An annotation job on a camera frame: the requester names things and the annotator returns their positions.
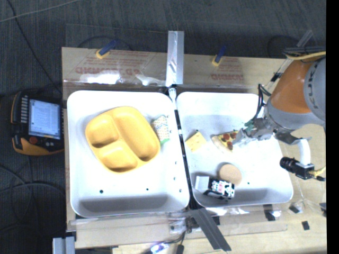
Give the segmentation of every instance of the blue clamp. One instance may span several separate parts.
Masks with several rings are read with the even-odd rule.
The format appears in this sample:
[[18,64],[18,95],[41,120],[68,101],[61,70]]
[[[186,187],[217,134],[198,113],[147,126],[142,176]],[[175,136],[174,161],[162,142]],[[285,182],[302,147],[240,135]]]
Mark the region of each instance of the blue clamp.
[[103,59],[104,57],[108,56],[108,54],[110,53],[110,50],[114,49],[116,44],[117,44],[117,41],[112,40],[110,43],[108,43],[107,45],[105,45],[103,48],[101,48],[95,53],[96,57]]
[[226,46],[222,46],[219,53],[213,57],[212,64],[218,66],[221,62],[223,55],[225,54]]

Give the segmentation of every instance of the gray carpet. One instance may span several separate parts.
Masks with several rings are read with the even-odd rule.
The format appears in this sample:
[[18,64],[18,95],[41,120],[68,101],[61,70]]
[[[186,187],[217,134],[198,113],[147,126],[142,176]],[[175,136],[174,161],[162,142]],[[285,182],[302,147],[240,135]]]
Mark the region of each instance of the gray carpet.
[[[19,15],[72,0],[9,1]],[[15,92],[61,82],[61,47],[97,48],[113,37],[121,49],[166,52],[168,30],[184,31],[185,53],[201,55],[225,44],[226,56],[283,57],[307,30],[309,44],[326,45],[326,0],[86,0],[17,18],[36,57],[16,21],[1,21],[11,16],[0,0],[0,253],[51,253],[52,237],[63,235],[64,154],[18,154],[10,127]]]

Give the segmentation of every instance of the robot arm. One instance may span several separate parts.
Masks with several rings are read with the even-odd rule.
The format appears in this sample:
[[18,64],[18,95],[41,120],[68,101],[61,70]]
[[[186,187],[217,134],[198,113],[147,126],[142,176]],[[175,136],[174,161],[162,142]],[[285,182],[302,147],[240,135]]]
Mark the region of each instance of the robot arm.
[[[289,145],[297,144],[301,162],[283,158],[280,165],[298,177],[314,177],[310,164],[308,139],[299,139],[291,133],[306,124],[326,128],[326,56],[296,59],[282,74],[272,94],[259,85],[258,110],[255,116],[240,129],[235,144],[252,140],[266,140],[271,136]],[[263,93],[269,95],[264,104]],[[263,115],[258,117],[261,108]]]

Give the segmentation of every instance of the clear plastic sheet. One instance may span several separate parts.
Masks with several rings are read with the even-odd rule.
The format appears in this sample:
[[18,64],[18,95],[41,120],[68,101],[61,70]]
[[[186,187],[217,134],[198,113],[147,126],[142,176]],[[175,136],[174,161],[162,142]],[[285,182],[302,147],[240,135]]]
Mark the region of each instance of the clear plastic sheet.
[[[124,68],[126,64],[122,65],[120,63],[114,66],[118,65],[118,68],[122,69],[121,71],[99,67],[98,72],[89,72],[88,68],[90,67],[86,65],[87,72],[85,72],[85,64],[82,63],[96,60],[96,50],[103,46],[106,41],[103,41],[103,37],[99,42],[98,38],[95,39],[95,37],[104,34],[109,35],[111,38],[119,38],[122,41],[134,37],[136,42],[134,48],[130,48],[126,44],[124,47],[121,45],[120,50],[112,50],[108,57],[111,56],[116,59],[116,56],[122,53],[131,56],[141,54],[141,57],[147,55],[147,60],[137,65],[138,68],[132,69],[132,72],[128,71],[131,68]],[[93,38],[94,41],[86,42],[87,38]],[[157,40],[159,42],[157,49],[150,50],[147,45],[148,40]],[[63,50],[65,100],[73,91],[82,89],[151,89],[165,92],[163,86],[166,80],[167,33],[69,25],[66,41],[67,46],[73,48]],[[225,57],[222,67],[216,68],[211,64],[212,58],[213,56],[184,55],[184,84],[180,89],[256,94],[257,84],[266,84],[272,77],[272,73],[279,68],[282,62],[281,59],[256,58],[254,61],[251,58]],[[310,140],[310,149],[311,151],[320,151],[320,153],[311,158],[312,163],[316,165],[316,169],[326,165],[326,144],[323,129],[314,125],[307,125],[293,134],[295,136],[313,136]],[[297,146],[287,146],[282,143],[280,145],[284,156],[298,159],[299,151]],[[304,181],[294,174],[290,174],[290,178],[294,194],[293,198],[287,203],[269,204],[268,206],[212,207],[207,208],[207,210],[211,216],[218,218],[220,222],[219,229],[223,235],[284,231],[287,229],[284,215],[303,213],[306,206],[311,207],[316,213],[324,214],[324,207],[326,209],[326,205],[324,205],[326,204],[326,183],[316,180]],[[187,238],[204,237],[199,227],[194,226],[194,222],[188,221],[190,219],[189,209],[175,214],[134,214],[83,219],[75,215],[70,206],[67,207],[68,231],[101,230],[112,232],[117,235],[116,244],[170,240],[177,238],[183,231],[186,231]],[[145,227],[149,227],[150,229],[148,230],[158,232],[157,234],[153,232],[149,234],[143,233],[137,240],[131,236],[129,238],[124,236],[126,232],[142,231]]]

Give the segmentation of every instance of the small package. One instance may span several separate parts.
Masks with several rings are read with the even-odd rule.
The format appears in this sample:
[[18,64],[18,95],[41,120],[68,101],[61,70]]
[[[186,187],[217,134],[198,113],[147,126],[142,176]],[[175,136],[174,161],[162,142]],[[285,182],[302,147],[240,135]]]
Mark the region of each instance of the small package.
[[168,130],[166,116],[162,115],[158,117],[156,120],[152,121],[151,126],[157,134],[161,145],[170,140],[170,131]]
[[234,184],[209,176],[197,176],[195,189],[204,195],[218,199],[231,199],[234,197]]

